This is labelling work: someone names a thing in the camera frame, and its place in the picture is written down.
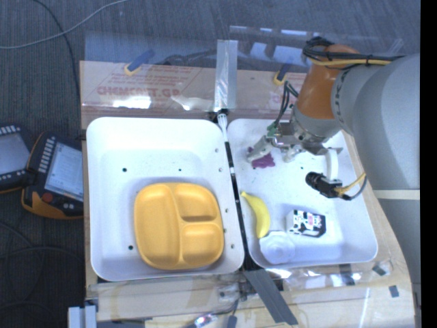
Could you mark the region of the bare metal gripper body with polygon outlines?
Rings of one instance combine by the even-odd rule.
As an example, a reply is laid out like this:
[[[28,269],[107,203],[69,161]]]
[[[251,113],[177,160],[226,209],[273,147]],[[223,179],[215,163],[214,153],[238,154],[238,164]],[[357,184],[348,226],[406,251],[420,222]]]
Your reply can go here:
[[[315,136],[302,129],[300,124],[294,122],[280,122],[272,132],[272,145],[280,149],[293,149],[296,152],[306,151],[313,155],[324,155],[329,150],[336,153],[343,151],[343,148],[326,147],[325,137]]]

